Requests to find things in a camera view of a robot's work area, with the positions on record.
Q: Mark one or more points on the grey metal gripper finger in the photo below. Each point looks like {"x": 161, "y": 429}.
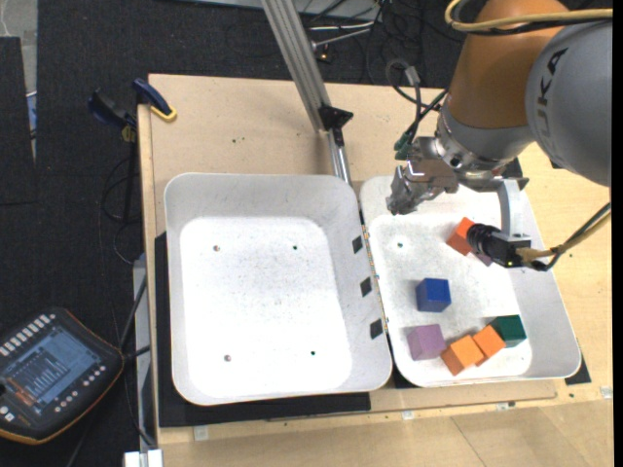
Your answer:
{"x": 416, "y": 199}
{"x": 397, "y": 193}

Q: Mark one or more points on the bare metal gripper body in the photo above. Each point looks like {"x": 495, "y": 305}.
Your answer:
{"x": 430, "y": 170}

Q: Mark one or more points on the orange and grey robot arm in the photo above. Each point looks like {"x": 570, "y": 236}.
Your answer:
{"x": 496, "y": 81}

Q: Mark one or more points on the orange cube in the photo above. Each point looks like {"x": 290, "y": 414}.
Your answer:
{"x": 488, "y": 341}
{"x": 462, "y": 354}
{"x": 458, "y": 237}

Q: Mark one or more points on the purple cube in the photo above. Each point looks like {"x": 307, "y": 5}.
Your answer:
{"x": 426, "y": 342}
{"x": 485, "y": 259}

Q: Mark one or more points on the blue cube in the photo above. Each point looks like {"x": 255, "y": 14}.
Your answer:
{"x": 432, "y": 295}

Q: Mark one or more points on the white plastic tray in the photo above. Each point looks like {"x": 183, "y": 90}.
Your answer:
{"x": 482, "y": 299}
{"x": 267, "y": 299}

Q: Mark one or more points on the green cube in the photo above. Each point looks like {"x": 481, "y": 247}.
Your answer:
{"x": 510, "y": 330}

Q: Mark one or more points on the pale wood board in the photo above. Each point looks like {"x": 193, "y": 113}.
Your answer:
{"x": 243, "y": 129}

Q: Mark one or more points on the black cylinder on white bracket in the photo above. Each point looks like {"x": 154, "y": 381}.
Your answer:
{"x": 501, "y": 247}

